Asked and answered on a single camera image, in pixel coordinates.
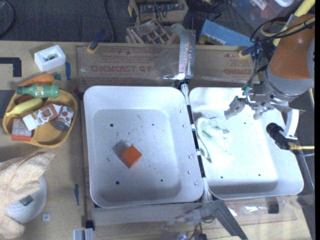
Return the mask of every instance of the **beige fabric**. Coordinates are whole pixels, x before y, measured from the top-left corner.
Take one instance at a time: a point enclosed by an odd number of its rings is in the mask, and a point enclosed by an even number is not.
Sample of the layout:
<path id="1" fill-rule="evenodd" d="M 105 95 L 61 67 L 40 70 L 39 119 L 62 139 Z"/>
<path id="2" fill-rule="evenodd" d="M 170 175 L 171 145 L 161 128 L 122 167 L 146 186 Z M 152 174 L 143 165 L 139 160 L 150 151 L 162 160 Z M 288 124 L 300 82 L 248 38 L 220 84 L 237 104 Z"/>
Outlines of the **beige fabric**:
<path id="1" fill-rule="evenodd" d="M 6 239 L 22 235 L 25 227 L 8 216 L 6 207 L 40 190 L 39 177 L 55 156 L 38 152 L 0 163 L 0 235 Z"/>

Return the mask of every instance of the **orange carrot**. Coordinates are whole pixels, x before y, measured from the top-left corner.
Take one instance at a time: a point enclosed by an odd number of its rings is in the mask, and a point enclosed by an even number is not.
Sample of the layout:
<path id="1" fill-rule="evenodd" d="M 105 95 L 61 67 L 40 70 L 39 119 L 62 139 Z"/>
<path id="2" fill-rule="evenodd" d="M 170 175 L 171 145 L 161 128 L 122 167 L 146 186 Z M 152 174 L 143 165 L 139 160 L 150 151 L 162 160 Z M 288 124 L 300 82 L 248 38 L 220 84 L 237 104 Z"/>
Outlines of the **orange carrot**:
<path id="1" fill-rule="evenodd" d="M 27 81 L 24 81 L 23 83 L 20 83 L 19 86 L 31 86 L 34 84 L 53 85 L 55 79 L 60 80 L 60 75 L 58 74 L 53 76 L 52 74 L 44 73 L 41 75 L 37 75 Z"/>

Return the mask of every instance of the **green bottle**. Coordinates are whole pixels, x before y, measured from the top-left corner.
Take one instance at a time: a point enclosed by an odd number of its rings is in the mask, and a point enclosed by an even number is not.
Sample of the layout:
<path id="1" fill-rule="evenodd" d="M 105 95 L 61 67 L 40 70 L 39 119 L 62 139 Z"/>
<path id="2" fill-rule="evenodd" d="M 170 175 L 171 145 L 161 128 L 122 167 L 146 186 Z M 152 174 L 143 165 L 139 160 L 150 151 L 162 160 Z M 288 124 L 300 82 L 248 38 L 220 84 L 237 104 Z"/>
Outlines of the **green bottle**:
<path id="1" fill-rule="evenodd" d="M 18 86 L 17 94 L 29 94 L 35 98 L 58 98 L 59 86 L 56 84 L 34 84 L 28 87 Z"/>

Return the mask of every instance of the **yellow bowl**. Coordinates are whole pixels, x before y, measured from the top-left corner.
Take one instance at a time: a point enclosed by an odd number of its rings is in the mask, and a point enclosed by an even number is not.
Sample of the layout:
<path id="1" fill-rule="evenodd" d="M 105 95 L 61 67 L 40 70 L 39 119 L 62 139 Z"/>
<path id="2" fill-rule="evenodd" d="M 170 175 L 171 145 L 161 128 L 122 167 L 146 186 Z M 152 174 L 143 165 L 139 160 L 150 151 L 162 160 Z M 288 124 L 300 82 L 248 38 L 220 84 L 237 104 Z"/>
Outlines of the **yellow bowl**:
<path id="1" fill-rule="evenodd" d="M 6 112 L 11 111 L 15 107 L 15 100 L 21 97 L 22 95 L 19 95 L 15 93 L 13 97 L 11 98 L 8 107 L 6 108 Z M 52 98 L 49 97 L 43 104 L 43 106 L 46 106 L 48 104 L 57 104 L 57 105 L 63 105 L 71 107 L 74 111 L 73 119 L 70 125 L 70 128 L 68 131 L 61 131 L 57 130 L 53 127 L 52 121 L 47 122 L 38 128 L 36 128 L 33 132 L 31 141 L 23 141 L 25 143 L 28 143 L 30 145 L 38 146 L 38 147 L 45 147 L 45 148 L 55 148 L 60 146 L 63 142 L 66 141 L 68 138 L 76 120 L 77 112 L 78 112 L 78 103 L 75 97 L 70 94 L 69 92 L 60 89 L 59 91 L 59 97 L 58 98 Z M 9 116 L 6 116 L 4 114 L 2 126 L 4 131 L 11 136 L 12 133 L 12 127 L 14 123 L 14 119 L 18 118 L 21 119 L 23 116 L 19 114 L 12 114 Z"/>

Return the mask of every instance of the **copper colored cylinder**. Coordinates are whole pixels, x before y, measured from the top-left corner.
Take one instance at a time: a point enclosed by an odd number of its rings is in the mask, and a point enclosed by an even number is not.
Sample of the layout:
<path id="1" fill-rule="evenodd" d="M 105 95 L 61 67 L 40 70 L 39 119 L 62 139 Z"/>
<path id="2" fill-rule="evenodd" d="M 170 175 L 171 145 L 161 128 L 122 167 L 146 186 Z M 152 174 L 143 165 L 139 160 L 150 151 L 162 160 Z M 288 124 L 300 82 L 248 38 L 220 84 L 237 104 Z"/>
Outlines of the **copper colored cylinder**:
<path id="1" fill-rule="evenodd" d="M 314 18 L 305 14 L 296 18 L 289 28 Z M 307 53 L 315 36 L 315 25 L 296 34 L 281 38 L 269 64 L 271 72 L 284 79 L 310 79 Z"/>

